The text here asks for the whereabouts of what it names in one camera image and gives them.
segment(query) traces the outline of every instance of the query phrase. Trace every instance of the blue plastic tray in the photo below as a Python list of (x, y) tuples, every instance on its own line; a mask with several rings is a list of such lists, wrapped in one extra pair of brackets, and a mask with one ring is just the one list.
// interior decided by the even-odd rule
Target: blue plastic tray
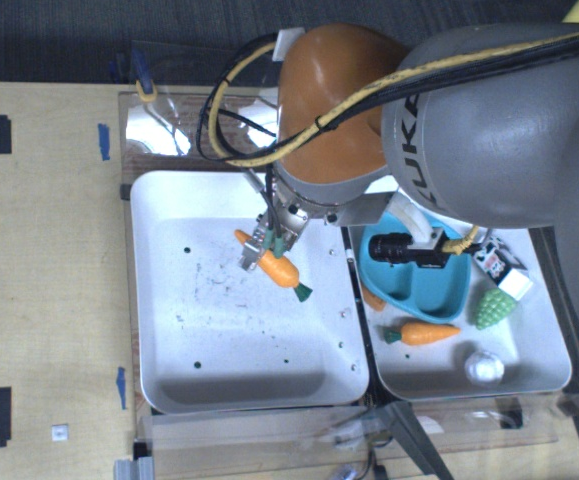
[[(449, 238), (460, 236), (445, 223), (427, 215), (433, 227), (445, 229)], [(451, 256), (442, 269), (420, 268), (415, 263), (390, 265), (369, 256), (369, 240), (374, 235), (407, 233), (394, 216), (385, 213), (380, 222), (367, 226), (359, 251), (360, 279), (375, 295), (420, 320), (447, 323), (462, 312), (471, 276), (471, 257)]]

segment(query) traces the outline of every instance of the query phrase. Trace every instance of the wooden tabletop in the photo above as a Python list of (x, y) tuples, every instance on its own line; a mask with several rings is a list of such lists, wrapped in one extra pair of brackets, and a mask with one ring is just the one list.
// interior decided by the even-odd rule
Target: wooden tabletop
[[(12, 392), (2, 480), (111, 479), (114, 461), (132, 456), (126, 203), (119, 195), (118, 95), (126, 90), (0, 83), (0, 115), (12, 122), (12, 152), (0, 154), (0, 387)], [(108, 160), (99, 125), (108, 127)], [(61, 425), (68, 439), (53, 440), (52, 427)], [(543, 444), (481, 443), (480, 451), (442, 456), (461, 479), (579, 479), (572, 421), (554, 418), (553, 429), (556, 438)], [(390, 478), (422, 478), (408, 458), (386, 464)], [(230, 478), (325, 479), (333, 469)]]

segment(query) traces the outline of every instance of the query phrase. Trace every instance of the sink basin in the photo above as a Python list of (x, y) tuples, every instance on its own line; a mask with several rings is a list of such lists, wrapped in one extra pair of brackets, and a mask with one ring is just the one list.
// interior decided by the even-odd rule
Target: sink basin
[(288, 257), (300, 303), (238, 265), (235, 229), (265, 205), (238, 173), (150, 172), (131, 191), (140, 371), (168, 414), (354, 402), (369, 371), (340, 229), (312, 222)]

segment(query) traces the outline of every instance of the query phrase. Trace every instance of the green textured toy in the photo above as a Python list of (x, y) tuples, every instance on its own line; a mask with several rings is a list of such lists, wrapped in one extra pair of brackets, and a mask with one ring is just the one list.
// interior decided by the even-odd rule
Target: green textured toy
[(518, 302), (500, 288), (487, 290), (478, 303), (476, 310), (476, 328), (486, 329), (497, 324), (516, 309)]

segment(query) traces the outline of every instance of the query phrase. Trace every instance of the dark background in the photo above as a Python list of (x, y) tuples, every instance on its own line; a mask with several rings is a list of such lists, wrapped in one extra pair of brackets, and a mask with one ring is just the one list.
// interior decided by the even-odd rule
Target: dark background
[[(0, 0), (0, 81), (112, 83), (110, 63), (126, 67), (135, 42), (171, 45), (152, 46), (193, 56), (197, 48), (232, 50), (281, 28), (334, 21), (365, 25), (413, 47), (463, 25), (559, 22), (576, 1)], [(181, 46), (190, 48), (176, 49)], [(217, 75), (213, 66), (200, 73), (201, 64), (197, 58), (182, 63), (175, 76), (212, 80)], [(552, 230), (536, 231), (532, 237), (539, 256), (553, 252)], [(570, 310), (560, 273), (545, 277), (557, 310)], [(578, 393), (579, 354), (572, 360), (576, 373), (568, 389)], [(565, 402), (563, 408), (579, 412), (575, 404)], [(574, 421), (579, 431), (579, 416)]]

